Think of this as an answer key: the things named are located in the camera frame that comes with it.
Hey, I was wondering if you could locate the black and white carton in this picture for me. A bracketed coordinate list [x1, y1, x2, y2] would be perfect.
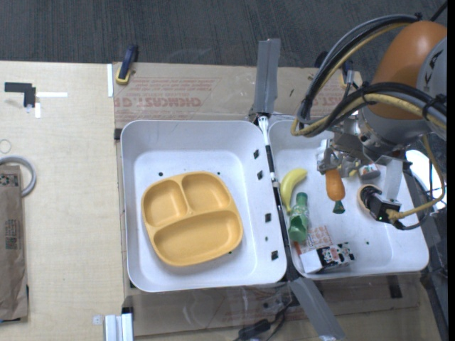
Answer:
[299, 242, 355, 275]

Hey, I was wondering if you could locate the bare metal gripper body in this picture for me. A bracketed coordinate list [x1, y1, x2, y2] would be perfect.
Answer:
[332, 117, 373, 172]

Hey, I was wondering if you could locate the brown cardboard board red print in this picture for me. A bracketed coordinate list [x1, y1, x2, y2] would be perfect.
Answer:
[112, 61, 421, 337]

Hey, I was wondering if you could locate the orange carrot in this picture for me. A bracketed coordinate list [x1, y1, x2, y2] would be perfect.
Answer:
[324, 168, 347, 215]

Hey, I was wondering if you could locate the yellow banana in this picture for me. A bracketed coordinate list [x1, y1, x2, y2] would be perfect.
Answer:
[279, 168, 309, 215]

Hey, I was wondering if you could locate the white plastic tray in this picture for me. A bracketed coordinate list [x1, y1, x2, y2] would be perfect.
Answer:
[267, 119, 431, 281]
[119, 119, 288, 293]

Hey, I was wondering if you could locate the black cylinder on white bracket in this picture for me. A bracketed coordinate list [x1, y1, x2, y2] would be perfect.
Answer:
[360, 158, 405, 224]

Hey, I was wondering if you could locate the green bottle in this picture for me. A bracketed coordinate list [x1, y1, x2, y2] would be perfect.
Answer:
[287, 191, 310, 243]

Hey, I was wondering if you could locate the black block with thin wires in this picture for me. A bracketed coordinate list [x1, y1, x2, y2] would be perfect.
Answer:
[251, 109, 274, 123]

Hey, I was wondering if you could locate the small white and orange can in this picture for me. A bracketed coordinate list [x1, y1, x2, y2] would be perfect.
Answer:
[358, 163, 381, 181]

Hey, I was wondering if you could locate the brown paper packet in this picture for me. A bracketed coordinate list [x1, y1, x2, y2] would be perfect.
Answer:
[0, 165, 29, 322]

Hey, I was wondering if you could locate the orange and white carton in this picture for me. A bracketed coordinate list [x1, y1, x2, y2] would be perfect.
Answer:
[294, 225, 334, 256]

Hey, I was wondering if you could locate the yellow divided plate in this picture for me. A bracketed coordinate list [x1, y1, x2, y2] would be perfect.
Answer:
[140, 170, 245, 268]

